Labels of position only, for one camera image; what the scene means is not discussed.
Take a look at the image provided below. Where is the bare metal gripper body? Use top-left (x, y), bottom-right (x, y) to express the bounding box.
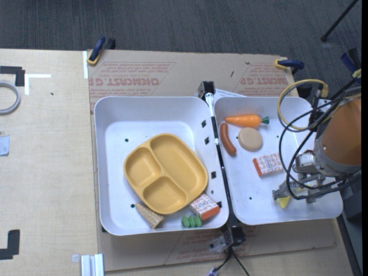
top-left (287, 150), bottom-right (327, 197)

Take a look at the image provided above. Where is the yellow banana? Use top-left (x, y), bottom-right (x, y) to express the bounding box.
top-left (275, 185), bottom-right (312, 209)

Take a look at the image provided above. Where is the white plastic tray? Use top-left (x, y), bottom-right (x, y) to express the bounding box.
top-left (94, 95), bottom-right (230, 237)
top-left (214, 95), bottom-right (344, 226)

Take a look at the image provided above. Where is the orange and white carton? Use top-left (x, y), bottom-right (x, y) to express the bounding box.
top-left (252, 152), bottom-right (285, 178)
top-left (189, 193), bottom-right (221, 221)

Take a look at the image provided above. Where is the beige round biscuit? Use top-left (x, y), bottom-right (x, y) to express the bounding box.
top-left (237, 126), bottom-right (263, 152)

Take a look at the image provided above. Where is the thin black and white rod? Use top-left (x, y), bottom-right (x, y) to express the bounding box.
top-left (205, 93), bottom-right (234, 230)

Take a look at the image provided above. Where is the orange carrot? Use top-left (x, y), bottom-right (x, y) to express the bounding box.
top-left (224, 114), bottom-right (270, 128)

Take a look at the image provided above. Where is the red-brown sausage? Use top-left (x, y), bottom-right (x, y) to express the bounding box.
top-left (220, 122), bottom-right (237, 156)

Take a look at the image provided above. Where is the green pea pod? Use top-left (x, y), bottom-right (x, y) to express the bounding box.
top-left (181, 214), bottom-right (203, 228)

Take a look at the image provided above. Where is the white paper sheet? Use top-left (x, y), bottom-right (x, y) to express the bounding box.
top-left (214, 88), bottom-right (248, 98)

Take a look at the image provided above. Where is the yellow divided plate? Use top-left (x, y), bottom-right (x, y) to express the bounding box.
top-left (123, 133), bottom-right (209, 215)

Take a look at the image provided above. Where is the tan bread wedge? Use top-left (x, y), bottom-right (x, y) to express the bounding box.
top-left (135, 202), bottom-right (165, 229)

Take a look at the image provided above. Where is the brown cardboard board, red print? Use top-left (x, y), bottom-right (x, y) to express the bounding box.
top-left (87, 49), bottom-right (337, 272)

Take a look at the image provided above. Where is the white tape roll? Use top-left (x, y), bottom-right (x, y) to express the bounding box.
top-left (0, 80), bottom-right (21, 115)

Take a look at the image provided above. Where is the black block with thin wires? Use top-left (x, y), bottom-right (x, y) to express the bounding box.
top-left (197, 80), bottom-right (217, 99)
top-left (208, 225), bottom-right (247, 253)

